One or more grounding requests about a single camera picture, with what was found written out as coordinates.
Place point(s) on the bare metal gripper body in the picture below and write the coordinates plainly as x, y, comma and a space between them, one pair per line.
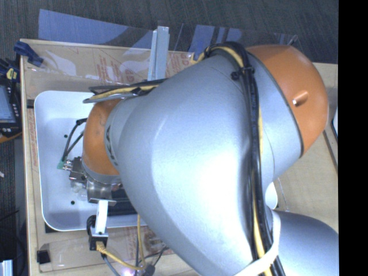
99, 193

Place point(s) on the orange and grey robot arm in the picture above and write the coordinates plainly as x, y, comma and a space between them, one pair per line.
201, 154

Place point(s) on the black rectangular block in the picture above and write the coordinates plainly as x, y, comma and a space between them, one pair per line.
122, 203

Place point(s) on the white plastic tray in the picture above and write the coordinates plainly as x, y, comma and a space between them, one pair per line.
53, 188
272, 195

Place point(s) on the brown cardboard board red print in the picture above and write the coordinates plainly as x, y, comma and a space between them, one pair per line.
86, 63

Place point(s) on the black cylinder on white bracket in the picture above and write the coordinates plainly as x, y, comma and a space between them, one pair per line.
101, 216

